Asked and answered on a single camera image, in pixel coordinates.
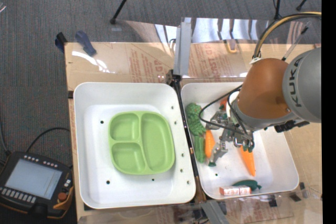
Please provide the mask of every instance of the orange carrot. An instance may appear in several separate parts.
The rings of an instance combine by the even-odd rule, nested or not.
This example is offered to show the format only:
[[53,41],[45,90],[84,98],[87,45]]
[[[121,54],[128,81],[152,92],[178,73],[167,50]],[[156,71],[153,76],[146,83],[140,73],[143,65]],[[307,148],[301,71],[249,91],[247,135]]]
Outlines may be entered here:
[[212,149],[214,147],[214,145],[216,144],[214,136],[212,135],[211,130],[206,130],[205,132],[205,146],[204,146],[204,152],[205,152],[205,156],[207,158],[211,157],[211,152]]
[[241,156],[243,157],[246,168],[250,172],[251,175],[256,176],[256,167],[254,163],[253,152],[249,152],[248,150],[243,149],[243,146],[240,147]]
[[225,110],[226,109],[226,103],[227,103],[227,97],[225,97],[224,99],[221,100],[221,102],[219,103],[219,109],[221,110]]

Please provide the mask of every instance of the black cable cord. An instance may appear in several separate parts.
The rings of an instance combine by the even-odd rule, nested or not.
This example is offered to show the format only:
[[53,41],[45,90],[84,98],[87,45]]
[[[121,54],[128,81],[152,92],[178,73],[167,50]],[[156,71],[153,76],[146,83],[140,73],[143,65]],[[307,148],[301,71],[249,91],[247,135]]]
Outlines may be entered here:
[[4,140],[4,137],[3,137],[3,134],[2,134],[2,126],[1,126],[1,121],[0,121],[0,139],[1,139],[1,144],[2,144],[2,147],[4,148],[5,150],[5,153],[6,155],[10,155],[10,151],[7,149],[6,147],[6,143],[5,143],[5,140]]
[[210,121],[207,121],[207,120],[205,120],[205,119],[202,118],[202,113],[203,113],[209,106],[211,106],[212,104],[216,103],[216,102],[219,101],[220,99],[222,99],[222,98],[224,98],[224,97],[226,97],[226,96],[230,96],[232,93],[234,93],[234,92],[236,92],[236,91],[239,91],[241,87],[242,87],[242,85],[236,87],[235,89],[229,91],[229,92],[226,93],[225,95],[222,95],[221,97],[219,97],[219,98],[213,100],[212,102],[210,102],[209,104],[207,104],[206,106],[204,106],[204,107],[200,110],[200,112],[198,113],[198,118],[199,118],[201,121],[203,121],[203,122],[205,122],[205,123],[207,123],[207,124],[214,125],[214,126],[217,126],[217,127],[221,127],[221,128],[227,129],[227,130],[229,130],[229,131],[232,131],[232,132],[235,132],[235,133],[239,133],[239,134],[241,134],[241,135],[246,135],[246,133],[243,133],[243,132],[241,132],[241,131],[238,131],[237,129],[233,129],[233,128],[230,128],[230,127],[227,127],[227,126],[224,126],[224,125],[222,125],[222,124],[215,123],[215,122],[210,122]]
[[238,121],[239,123],[239,126],[241,126],[241,128],[243,129],[245,135],[243,135],[245,138],[249,139],[249,135],[247,133],[247,130],[245,128],[245,126],[243,125],[243,122],[241,121],[240,117],[238,116],[237,112],[233,109],[233,107],[231,106],[231,103],[230,103],[230,98],[227,99],[227,104],[229,105],[230,107],[230,111],[231,113],[235,116],[236,120]]
[[262,35],[260,36],[258,43],[256,45],[254,54],[252,56],[252,58],[256,58],[259,57],[261,58],[261,46],[264,43],[266,37],[272,32],[274,31],[277,27],[279,27],[280,25],[286,23],[286,22],[291,22],[295,19],[303,19],[303,18],[310,18],[310,17],[314,17],[314,18],[319,18],[321,19],[322,17],[322,13],[321,12],[303,12],[303,13],[296,13],[296,14],[291,14],[291,15],[287,15],[279,20],[275,20],[273,23],[271,23],[263,32]]
[[67,128],[64,128],[64,127],[53,127],[53,128],[50,128],[50,129],[47,129],[45,130],[44,132],[40,133],[32,142],[31,144],[27,147],[26,149],[26,152],[28,152],[30,150],[30,148],[35,144],[35,142],[43,135],[45,135],[46,133],[50,132],[50,131],[53,131],[53,130],[65,130],[65,131],[68,131],[70,132],[69,129]]

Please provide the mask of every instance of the green plastic plate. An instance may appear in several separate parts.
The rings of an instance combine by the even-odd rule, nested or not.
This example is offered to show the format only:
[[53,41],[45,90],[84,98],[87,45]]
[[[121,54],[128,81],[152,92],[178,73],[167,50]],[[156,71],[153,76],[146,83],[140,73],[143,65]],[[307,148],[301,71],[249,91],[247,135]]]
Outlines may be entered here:
[[175,161],[169,123],[156,112],[131,111],[116,114],[109,125],[109,144],[114,166],[126,174],[163,173]]

